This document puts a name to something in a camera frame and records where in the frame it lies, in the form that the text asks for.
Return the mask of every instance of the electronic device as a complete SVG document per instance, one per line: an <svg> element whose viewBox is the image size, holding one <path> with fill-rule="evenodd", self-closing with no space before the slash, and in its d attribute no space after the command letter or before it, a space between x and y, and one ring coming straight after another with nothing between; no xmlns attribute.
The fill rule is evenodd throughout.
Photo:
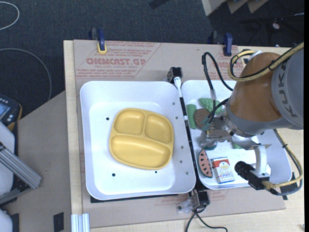
<svg viewBox="0 0 309 232"><path fill-rule="evenodd" d="M13 130L16 121L21 118L22 107L15 100L0 94L0 122Z"/></svg>

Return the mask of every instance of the gray carpet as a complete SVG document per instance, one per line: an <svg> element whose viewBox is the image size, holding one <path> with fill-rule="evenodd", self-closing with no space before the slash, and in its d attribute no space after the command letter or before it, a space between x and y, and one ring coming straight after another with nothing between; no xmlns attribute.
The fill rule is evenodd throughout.
<svg viewBox="0 0 309 232"><path fill-rule="evenodd" d="M268 21L241 20L280 17L304 12L304 0L270 0L255 13L247 5L231 14L226 3L206 17L201 0L0 0L15 4L19 20L0 30L0 48L21 48L38 56L50 71L51 97L64 90L63 41L88 39L91 27L104 29L106 40L206 44L213 31L233 44L293 46L304 40L304 17L287 18L292 29L271 34ZM0 28L16 18L12 6L0 4ZM19 51L0 51L0 93L23 106L27 115L49 97L48 76L37 59Z"/></svg>

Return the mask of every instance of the clamp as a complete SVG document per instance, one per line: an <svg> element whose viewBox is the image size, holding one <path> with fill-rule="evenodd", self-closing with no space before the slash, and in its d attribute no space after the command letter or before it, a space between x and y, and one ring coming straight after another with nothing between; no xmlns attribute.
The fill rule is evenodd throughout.
<svg viewBox="0 0 309 232"><path fill-rule="evenodd" d="M89 39L98 41L98 52L100 54L106 54L107 48L104 40L104 32L103 29L91 28L89 31Z"/></svg>
<svg viewBox="0 0 309 232"><path fill-rule="evenodd" d="M232 42L233 42L232 34L226 33L223 41L225 44L225 47L223 48L224 56L231 56L232 55Z"/></svg>

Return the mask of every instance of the white tray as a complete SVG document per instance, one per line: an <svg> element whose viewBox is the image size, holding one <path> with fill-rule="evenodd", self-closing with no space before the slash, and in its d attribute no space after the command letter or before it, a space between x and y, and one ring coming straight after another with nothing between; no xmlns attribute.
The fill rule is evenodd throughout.
<svg viewBox="0 0 309 232"><path fill-rule="evenodd" d="M233 88L236 82L226 81L226 83ZM217 100L223 101L231 96L231 91L227 89L221 81L215 80L212 81L212 84L216 92ZM208 82L201 80L190 80L184 82L182 85L182 94L185 104L194 104L197 106L197 109L203 108L198 102L199 98L211 98ZM198 159L198 154L202 149L199 143L201 130L190 129L190 134L196 159ZM282 145L277 139L274 131L267 130L263 135L255 136L252 140L256 143L271 144L271 146L267 148L267 162L268 165L271 166L271 169L268 170L268 173L271 174L270 182L281 183L289 181L292 176L291 166L287 154L285 150L282 149ZM228 157L235 181L218 184L215 175L213 175L213 178L207 178L199 170L199 179L204 186L209 189L227 189L249 186L245 179L238 176L234 170L234 166L238 161L244 161L254 166L256 160L253 150L233 149L232 143L225 141L223 143L218 143L214 150L207 150L207 155L210 160L218 157Z"/></svg>
<svg viewBox="0 0 309 232"><path fill-rule="evenodd" d="M167 82L90 81L80 91L86 186L98 200L187 193L196 176L177 89ZM167 117L174 128L169 164L144 170L117 162L109 152L116 114L140 108Z"/></svg>

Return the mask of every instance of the small box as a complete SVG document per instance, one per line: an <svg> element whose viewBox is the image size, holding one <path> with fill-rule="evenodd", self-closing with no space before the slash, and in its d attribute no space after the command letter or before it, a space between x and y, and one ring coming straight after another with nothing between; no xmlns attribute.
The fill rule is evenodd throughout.
<svg viewBox="0 0 309 232"><path fill-rule="evenodd" d="M212 159L211 164L219 184L235 180L233 171L227 157Z"/></svg>

